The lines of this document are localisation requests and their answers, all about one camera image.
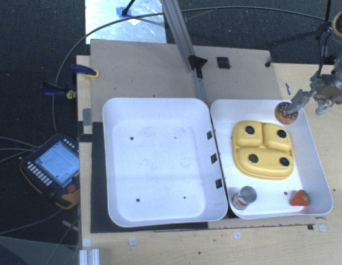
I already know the orange carrot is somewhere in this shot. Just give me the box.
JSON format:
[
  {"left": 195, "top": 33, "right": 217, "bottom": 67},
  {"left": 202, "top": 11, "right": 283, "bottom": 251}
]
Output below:
[{"left": 290, "top": 189, "right": 312, "bottom": 207}]

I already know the white plastic tray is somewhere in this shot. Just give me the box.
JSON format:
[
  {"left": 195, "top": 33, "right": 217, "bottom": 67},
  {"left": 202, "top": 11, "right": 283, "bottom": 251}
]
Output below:
[
  {"left": 101, "top": 97, "right": 229, "bottom": 228},
  {"left": 210, "top": 99, "right": 334, "bottom": 220}
]

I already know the brown cardboard board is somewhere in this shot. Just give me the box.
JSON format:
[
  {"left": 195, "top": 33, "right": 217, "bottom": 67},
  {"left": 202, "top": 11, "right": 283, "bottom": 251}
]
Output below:
[{"left": 89, "top": 39, "right": 325, "bottom": 234}]

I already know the yellow divided plate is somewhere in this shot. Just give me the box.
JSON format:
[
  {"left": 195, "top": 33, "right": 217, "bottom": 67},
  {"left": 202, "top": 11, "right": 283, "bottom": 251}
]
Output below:
[{"left": 231, "top": 120, "right": 295, "bottom": 181}]

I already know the orange and white can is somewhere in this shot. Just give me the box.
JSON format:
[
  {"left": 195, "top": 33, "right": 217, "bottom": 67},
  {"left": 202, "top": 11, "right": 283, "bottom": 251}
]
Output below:
[{"left": 231, "top": 185, "right": 258, "bottom": 211}]

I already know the brown sprinkled doughnut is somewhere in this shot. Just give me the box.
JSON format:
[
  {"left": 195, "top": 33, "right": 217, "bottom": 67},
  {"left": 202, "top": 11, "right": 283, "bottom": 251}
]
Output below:
[{"left": 274, "top": 102, "right": 300, "bottom": 125}]

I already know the black block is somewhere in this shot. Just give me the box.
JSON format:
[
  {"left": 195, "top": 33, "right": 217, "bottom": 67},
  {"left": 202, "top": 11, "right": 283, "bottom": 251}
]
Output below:
[{"left": 216, "top": 56, "right": 231, "bottom": 70}]

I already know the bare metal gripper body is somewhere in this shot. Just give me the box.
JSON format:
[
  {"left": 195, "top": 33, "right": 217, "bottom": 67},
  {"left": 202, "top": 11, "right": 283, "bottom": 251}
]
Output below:
[{"left": 311, "top": 45, "right": 342, "bottom": 105}]

